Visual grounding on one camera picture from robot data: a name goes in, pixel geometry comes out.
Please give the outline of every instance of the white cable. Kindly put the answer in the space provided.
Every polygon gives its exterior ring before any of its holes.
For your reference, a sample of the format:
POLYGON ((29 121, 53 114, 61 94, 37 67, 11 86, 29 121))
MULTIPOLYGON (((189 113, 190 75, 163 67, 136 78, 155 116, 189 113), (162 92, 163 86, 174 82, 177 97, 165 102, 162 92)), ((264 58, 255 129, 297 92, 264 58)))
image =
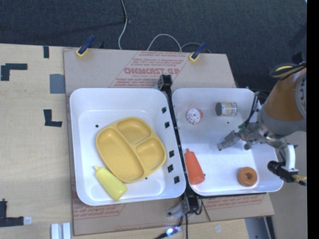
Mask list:
POLYGON ((118 44, 119 44, 119 48, 120 48, 120 50, 122 49, 122 47, 121 47, 121 39, 122 39, 122 35, 123 35, 123 34, 124 34, 124 32, 125 32, 125 29, 126 29, 126 25, 127 25, 127 23, 128 23, 128 19, 126 18, 126 19, 125 19, 125 24, 124 24, 123 31, 122 31, 122 33, 121 33, 121 35, 120 35, 120 37, 119 37, 119 41, 118 41, 118 44))
POLYGON ((122 35, 124 34, 125 30, 126 30, 126 26, 128 24, 128 16, 127 16, 127 13, 126 13, 126 9, 125 9, 125 5, 124 5, 124 1, 121 0, 121 3, 122 3, 122 7, 123 7, 123 10, 124 10, 124 14, 125 14, 125 24, 124 24, 124 28, 123 28, 123 31, 119 37, 119 41, 118 41, 118 44, 119 44, 119 48, 122 49, 121 47, 121 39, 122 39, 122 35))
POLYGON ((152 46, 152 44, 154 43, 154 41, 155 41, 158 37, 160 37, 160 36, 162 36, 162 35, 165 35, 165 36, 168 36, 168 37, 172 38, 172 39, 177 43, 177 45, 179 46, 179 51, 181 52, 181 46, 180 46, 179 42, 178 42, 174 37, 172 37, 172 36, 169 35, 169 34, 159 34, 159 35, 157 35, 157 36, 153 39, 153 41, 150 43, 150 45, 149 45, 149 47, 148 47, 147 50, 149 50, 150 47, 152 46))

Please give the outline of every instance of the red ketchup bottle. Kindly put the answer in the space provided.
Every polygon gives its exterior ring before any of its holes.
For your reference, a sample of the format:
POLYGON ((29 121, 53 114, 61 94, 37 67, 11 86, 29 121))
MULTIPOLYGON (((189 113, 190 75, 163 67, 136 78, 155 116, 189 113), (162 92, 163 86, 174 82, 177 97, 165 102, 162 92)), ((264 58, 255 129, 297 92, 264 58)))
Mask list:
POLYGON ((205 180, 205 175, 199 165, 195 153, 186 149, 184 157, 189 183, 192 185, 202 183, 205 180))

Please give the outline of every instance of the yellow plate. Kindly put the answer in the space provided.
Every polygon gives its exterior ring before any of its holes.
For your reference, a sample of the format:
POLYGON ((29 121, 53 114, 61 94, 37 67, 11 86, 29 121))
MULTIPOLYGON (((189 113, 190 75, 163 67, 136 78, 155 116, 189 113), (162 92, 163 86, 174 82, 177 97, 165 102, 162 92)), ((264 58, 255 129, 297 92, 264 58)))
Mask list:
POLYGON ((142 119, 129 117, 103 128, 96 147, 104 164, 121 181, 137 182, 159 169, 166 161, 166 149, 142 119))

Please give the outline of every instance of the bottle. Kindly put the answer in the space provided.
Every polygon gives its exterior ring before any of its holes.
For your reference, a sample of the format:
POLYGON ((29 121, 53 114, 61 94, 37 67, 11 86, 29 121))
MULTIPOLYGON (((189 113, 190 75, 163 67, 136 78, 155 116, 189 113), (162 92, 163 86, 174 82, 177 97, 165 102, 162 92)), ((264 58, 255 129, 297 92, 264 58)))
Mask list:
POLYGON ((127 186, 105 167, 94 166, 95 177, 103 188, 115 200, 119 200, 127 191, 127 186))
POLYGON ((199 165, 195 153, 186 149, 184 157, 189 183, 193 185, 202 183, 205 180, 205 175, 199 165))
POLYGON ((237 104, 232 103, 217 103, 215 111, 217 116, 236 116, 237 114, 237 104))

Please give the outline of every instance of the metal can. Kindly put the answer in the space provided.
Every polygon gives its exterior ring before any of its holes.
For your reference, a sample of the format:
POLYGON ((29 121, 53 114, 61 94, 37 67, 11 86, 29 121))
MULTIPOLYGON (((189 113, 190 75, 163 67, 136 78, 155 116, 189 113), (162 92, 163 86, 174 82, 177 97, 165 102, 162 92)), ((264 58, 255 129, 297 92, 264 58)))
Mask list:
POLYGON ((236 103, 217 103, 215 107, 217 116, 235 116, 237 110, 236 103))

